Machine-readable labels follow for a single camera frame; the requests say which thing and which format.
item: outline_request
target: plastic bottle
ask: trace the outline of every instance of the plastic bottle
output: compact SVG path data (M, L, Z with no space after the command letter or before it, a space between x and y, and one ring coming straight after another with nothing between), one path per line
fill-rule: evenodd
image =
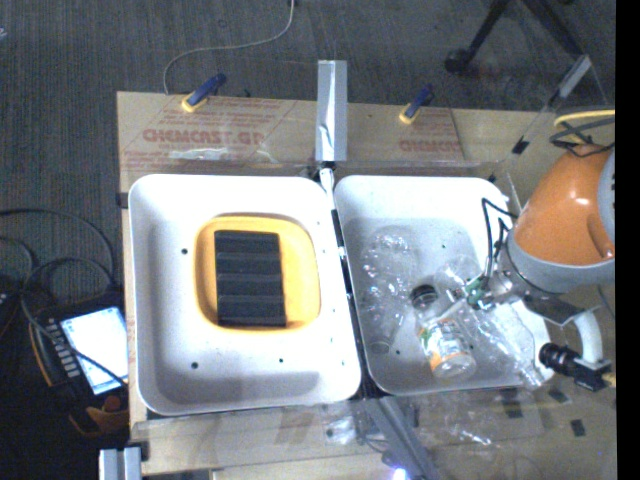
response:
M464 297L463 288L482 273L478 262L466 254L458 254L434 274L434 283L442 293Z
M452 303L434 285L425 282L411 292L418 339L433 376L441 381L471 377L478 364L455 314L464 299Z
M535 364L533 334L510 304L471 311L468 315L474 340L487 351L493 365L515 373L526 389L542 385L544 378Z
M374 354L387 354L410 310L417 251L411 229L376 229L360 257L361 289L357 302L364 342Z

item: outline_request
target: wire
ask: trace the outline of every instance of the wire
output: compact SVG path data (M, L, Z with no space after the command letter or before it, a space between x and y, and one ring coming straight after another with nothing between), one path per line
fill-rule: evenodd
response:
M13 302L13 301L11 301L11 299L7 299L2 304L3 305L9 304L9 302ZM11 314L7 317L7 320L4 326L0 330L0 340L2 340L2 338L7 333L7 331L9 331L9 329L11 328L11 324L13 323L16 315L18 314L18 306L17 305L13 306L13 310L10 309L9 311L11 312Z
M106 268L100 265L100 263L98 263L97 261L90 260L88 258L76 258L73 256L69 256L64 258L56 258L55 260L51 260L47 263L44 263L43 265L40 265L39 267L32 270L31 273L29 274L29 277L24 282L23 289L27 291L29 283L32 282L37 276L39 276L45 270L55 268L65 263L84 263L86 265L91 265L92 267L94 267L98 272L100 272L100 274L104 278L106 286L103 292L109 289L110 287L115 286L115 282L113 277L111 277L111 274L107 271Z
M577 156L579 158L584 158L608 151L609 149L614 147L615 142L612 142L607 146L601 146L601 149L592 150L587 153L577 153L576 151L574 151L574 148L581 144L593 144L593 140L591 139L591 137L585 137L582 132L584 132L585 130L590 130L592 128L600 128L602 126L615 123L615 115L616 111L612 108L591 108L560 115L554 120L553 125L558 129L560 128L560 125L563 125L565 129L553 134L549 138L549 142L551 142L551 144L553 144L554 146L568 150L574 156ZM589 118L601 119L575 127L568 123L568 121L572 121L574 119Z
M504 238L504 232L508 231L508 228L506 226L506 224L504 223L504 221L502 219L499 219L499 223L500 223L500 242L497 246L494 246L493 243L493 236L491 233L491 221L489 219L489 211L488 211L488 207L493 208L494 210L507 215L509 217L511 217L512 219L517 219L517 215L514 215L513 213L508 212L507 210L503 210L502 208L500 208L499 206L495 205L494 203L492 203L491 201L489 201L486 197L482 198L482 213L484 215L484 223L485 226L487 228L487 245L488 245L488 253L487 253L487 261L485 262L485 269L484 272L482 274L482 277L484 279L484 283L487 283L489 281L489 277L491 276L491 272L493 271L493 262L494 262L494 247L496 247L496 249L499 249L500 247L502 247L502 239Z
M85 219L84 217L74 215L73 213L67 213L61 210L49 210L46 208L11 208L8 210L1 210L0 217L8 217L8 216L17 215L20 213L43 213L47 215L54 215L57 217L64 217L67 219L74 220L76 222L80 222L81 224L86 226L88 229L90 229L103 244L109 258L109 267L108 267L109 275L112 278L115 276L115 260L114 260L113 248L111 247L111 243L109 242L109 239L106 237L106 235L95 224L91 223L89 220Z
M559 115L553 121L553 126L555 128L558 128L560 124L563 124L566 121L571 121L573 119L585 119L590 117L607 117L607 116L615 116L615 115L616 115L615 109L610 109L610 108L578 110L568 114Z
M263 44L271 43L273 41L276 41L277 39L280 39L283 35L287 33L287 31L291 27L291 23L293 23L293 11L295 9L295 0L289 0L289 6L291 10L289 11L289 20L287 21L286 26L273 37L270 37L268 39L261 39L259 41L253 41L250 43L237 44L237 45L205 46L203 48L194 48L193 50L189 50L184 53L181 53L180 55L175 56L173 59L169 61L169 63L166 65L162 73L162 85L164 87L164 93L166 95L169 95L169 87L167 85L167 74L169 72L169 69L171 69L171 67L177 61L179 61L180 59L188 55L192 55L194 53L200 53L200 52L211 52L211 51L221 51L221 50L240 50L243 48L250 48L252 46L260 46Z
M28 276L29 273L33 270L33 267L36 262L36 258L33 252L31 251L31 249L29 249L29 247L27 246L27 244L25 244L20 240L16 240L15 238L11 238L8 236L0 236L0 242L6 242L9 244L15 244L18 246L20 251L24 254L25 258L27 259L27 263L29 265L27 267L27 276Z
M375 446L375 445L374 445L374 442L378 442L378 443L386 443L386 441L376 441L376 440L374 440L374 439L369 439L368 437L365 437L365 438L364 438L364 443L365 443L369 448L371 448L374 452L377 452L377 453L384 453L384 452L386 452L386 451L387 451L387 448L381 448L381 447Z

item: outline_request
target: gray carpet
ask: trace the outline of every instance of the gray carpet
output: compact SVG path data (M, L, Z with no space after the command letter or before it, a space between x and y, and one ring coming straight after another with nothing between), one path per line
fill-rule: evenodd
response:
M469 44L490 2L297 0L291 27L276 41L185 56L167 84L186 93L224 72L222 95L314 100L317 60L341 59L352 102L407 103L431 82L434 106L539 110L572 59L518 2L466 73L443 67L450 50ZM567 104L615 104L616 0L550 3L595 68ZM90 220L113 244L121 282L116 92L163 92L163 71L175 56L273 37L289 12L287 0L0 0L7 33L0 40L0 209L57 209ZM62 255L105 261L99 241L65 219L2 218L0 236L28 243L41 263ZM0 266L19 272L15 251L0 247ZM63 298L100 283L75 268L60 274ZM51 409L27 344L20 347L21 370L0 407L0 477L93 478L104 443L79 438Z

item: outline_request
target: white tray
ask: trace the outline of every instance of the white tray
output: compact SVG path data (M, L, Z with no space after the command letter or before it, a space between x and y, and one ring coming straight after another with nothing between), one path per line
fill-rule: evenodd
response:
M315 248L319 316L295 332L228 333L203 317L193 287L194 240L222 214L282 215ZM361 370L325 192L298 177L150 175L129 195L142 400L162 415L331 403Z
M464 254L474 258L478 274L487 257L487 228L482 212L483 197L506 210L502 193L486 180L458 177L412 176L347 176L336 186L336 207L340 216L345 247L360 314L362 294L371 280L363 274L360 259L368 240L376 230L396 225L410 230L419 253L419 269L414 284L433 276L447 261ZM494 240L498 236L497 217L509 218L491 211ZM499 307L496 316L519 319L524 324L529 357L535 360L542 380L552 371L540 365L540 347L549 341L542 317L528 311L522 303ZM438 382L431 374L420 343L416 338L415 316L409 311L402 322L393 347L386 354L372 352L371 342L363 329L363 343L369 373L378 386L393 395L418 395L451 389L475 389L522 385L514 369L505 369L492 360L495 350L476 347L473 350L478 369L473 377Z

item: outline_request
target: black sponge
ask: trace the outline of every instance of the black sponge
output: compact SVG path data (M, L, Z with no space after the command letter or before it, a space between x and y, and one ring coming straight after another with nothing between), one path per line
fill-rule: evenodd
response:
M285 327L280 237L215 231L218 325Z

